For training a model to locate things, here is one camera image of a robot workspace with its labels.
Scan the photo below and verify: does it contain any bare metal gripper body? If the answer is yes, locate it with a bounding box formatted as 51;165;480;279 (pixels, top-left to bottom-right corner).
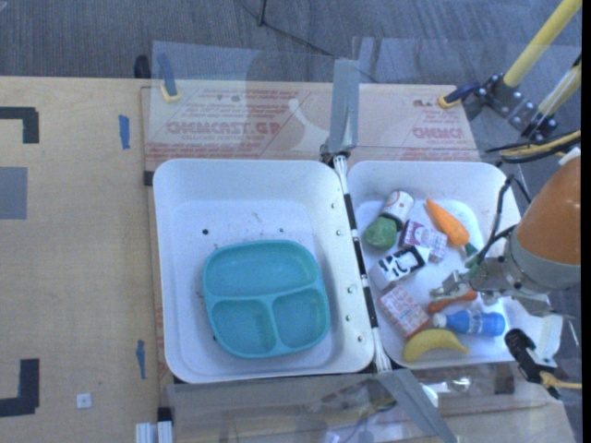
468;255;522;295

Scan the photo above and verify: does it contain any blue bottle white cap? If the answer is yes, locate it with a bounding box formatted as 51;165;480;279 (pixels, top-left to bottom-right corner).
431;308;507;339

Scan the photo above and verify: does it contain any orange and white carton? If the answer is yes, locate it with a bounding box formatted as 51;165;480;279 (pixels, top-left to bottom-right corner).
378;284;431;341

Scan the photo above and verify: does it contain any yellow banana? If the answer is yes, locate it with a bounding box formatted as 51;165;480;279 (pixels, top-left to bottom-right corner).
402;328;470;364

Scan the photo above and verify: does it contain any white and purple carton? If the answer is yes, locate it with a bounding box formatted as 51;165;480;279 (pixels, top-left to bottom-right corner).
398;220;449;264

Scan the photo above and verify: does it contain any black and white carton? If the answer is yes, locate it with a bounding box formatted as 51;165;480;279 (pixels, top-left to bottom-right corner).
368;244;427;291

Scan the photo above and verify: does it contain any orange carrot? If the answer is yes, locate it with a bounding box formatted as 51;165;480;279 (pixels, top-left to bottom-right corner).
424;198;479;257

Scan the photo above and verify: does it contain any green broccoli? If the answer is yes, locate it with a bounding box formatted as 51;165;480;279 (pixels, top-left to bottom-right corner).
362;215;399;250

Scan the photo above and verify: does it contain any white and brown can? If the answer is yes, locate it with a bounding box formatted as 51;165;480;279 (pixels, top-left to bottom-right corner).
380;189;416;225

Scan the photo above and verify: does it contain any white plastic tray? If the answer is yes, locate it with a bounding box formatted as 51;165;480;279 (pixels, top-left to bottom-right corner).
151;157;377;385
345;160;525;371

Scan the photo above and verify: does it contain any teal divided plate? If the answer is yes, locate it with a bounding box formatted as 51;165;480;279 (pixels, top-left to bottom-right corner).
200;239;332;360

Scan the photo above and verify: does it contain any brown cardboard board red print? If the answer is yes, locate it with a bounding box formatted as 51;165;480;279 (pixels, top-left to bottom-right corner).
139;82;570;429

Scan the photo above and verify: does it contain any black cylinder on white bracket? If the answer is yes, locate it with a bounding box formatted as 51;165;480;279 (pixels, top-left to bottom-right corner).
503;313;565;385

